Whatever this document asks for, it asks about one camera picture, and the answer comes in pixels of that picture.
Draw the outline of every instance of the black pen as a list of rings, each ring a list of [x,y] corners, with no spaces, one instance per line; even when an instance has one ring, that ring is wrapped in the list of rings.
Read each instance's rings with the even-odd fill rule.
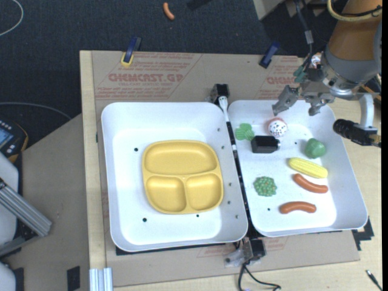
[[[374,277],[374,275],[370,272],[370,270],[366,270],[366,273],[368,274],[369,278],[373,281],[373,283],[374,283],[381,291],[383,291],[383,288],[380,287],[380,285],[378,284],[378,281],[377,281],[376,277]]]

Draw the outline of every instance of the black floor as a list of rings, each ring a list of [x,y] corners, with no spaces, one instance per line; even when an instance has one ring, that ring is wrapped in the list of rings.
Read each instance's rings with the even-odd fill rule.
[[[299,20],[284,4],[259,21],[253,0],[17,1],[23,20],[0,35],[0,114],[26,129],[29,145],[81,112],[80,50],[125,51],[137,35],[146,52],[260,55],[275,40],[279,55],[308,52]],[[163,2],[173,10],[173,22],[164,16]],[[318,50],[335,20],[327,12],[308,14]],[[0,0],[0,34],[20,15],[15,2]]]

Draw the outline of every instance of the yellow plate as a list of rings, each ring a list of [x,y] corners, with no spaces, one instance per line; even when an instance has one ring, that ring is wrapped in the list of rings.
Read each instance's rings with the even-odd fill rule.
[[[142,174],[148,201],[163,213],[212,210],[224,196],[217,155],[201,141],[151,144],[142,156]]]

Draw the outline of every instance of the sausage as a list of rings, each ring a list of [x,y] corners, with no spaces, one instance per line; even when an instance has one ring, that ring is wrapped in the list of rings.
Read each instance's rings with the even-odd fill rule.
[[[296,173],[292,176],[292,179],[302,188],[304,188],[307,191],[313,192],[313,193],[326,193],[329,188],[327,186],[321,186],[319,184],[315,184],[313,182],[310,182],[305,177],[303,177],[300,173]]]
[[[302,210],[308,213],[316,212],[315,205],[305,201],[291,201],[280,206],[281,213],[290,213],[294,210]]]
[[[173,21],[175,19],[175,15],[171,13],[169,9],[169,4],[167,2],[163,3],[163,11],[164,14],[169,18],[169,20]]]

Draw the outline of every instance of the yellow corn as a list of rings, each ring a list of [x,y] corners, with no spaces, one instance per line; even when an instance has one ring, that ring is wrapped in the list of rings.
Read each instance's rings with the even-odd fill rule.
[[[314,178],[326,178],[328,175],[327,169],[314,162],[310,162],[302,158],[290,158],[289,166],[298,172]]]

